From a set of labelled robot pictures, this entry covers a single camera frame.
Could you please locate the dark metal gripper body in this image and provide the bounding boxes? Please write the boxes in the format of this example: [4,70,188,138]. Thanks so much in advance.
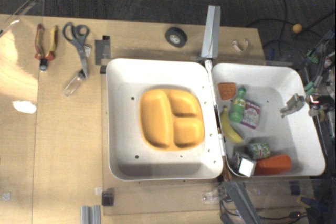
[309,95,336,111]

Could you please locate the white plastic tray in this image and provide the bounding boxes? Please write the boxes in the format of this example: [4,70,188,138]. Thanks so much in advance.
[105,58,225,182]
[211,62,327,178]

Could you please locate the purple carton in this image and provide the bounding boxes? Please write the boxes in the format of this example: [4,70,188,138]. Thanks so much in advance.
[239,101,261,130]

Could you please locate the green can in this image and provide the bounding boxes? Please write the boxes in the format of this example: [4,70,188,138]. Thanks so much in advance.
[245,141,271,161]

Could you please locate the green plastic bottle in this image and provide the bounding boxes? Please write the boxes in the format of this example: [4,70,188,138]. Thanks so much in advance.
[229,86,248,124]

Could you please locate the orange carrot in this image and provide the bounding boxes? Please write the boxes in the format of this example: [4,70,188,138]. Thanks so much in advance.
[254,154,293,176]

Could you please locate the yellow banana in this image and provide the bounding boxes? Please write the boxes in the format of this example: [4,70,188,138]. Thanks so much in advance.
[219,105,244,144]

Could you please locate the white carton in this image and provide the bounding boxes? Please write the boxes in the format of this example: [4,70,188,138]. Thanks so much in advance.
[232,151,257,178]

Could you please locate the orange divided plate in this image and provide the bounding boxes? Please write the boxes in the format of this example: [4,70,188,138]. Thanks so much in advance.
[138,88,206,151]

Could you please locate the black tape roll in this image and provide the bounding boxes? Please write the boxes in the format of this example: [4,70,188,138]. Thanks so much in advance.
[164,26,188,48]

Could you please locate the clear plastic vial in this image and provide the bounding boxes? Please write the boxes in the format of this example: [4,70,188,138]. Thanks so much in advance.
[63,70,86,98]

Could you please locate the grey scissors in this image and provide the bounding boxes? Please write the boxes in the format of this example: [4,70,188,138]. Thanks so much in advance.
[62,22,91,80]

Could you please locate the red and yellow pliers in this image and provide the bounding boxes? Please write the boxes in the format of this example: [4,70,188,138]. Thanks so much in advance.
[34,24,59,72]

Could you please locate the white paper scrap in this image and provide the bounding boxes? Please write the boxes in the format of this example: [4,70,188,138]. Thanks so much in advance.
[12,100,38,114]

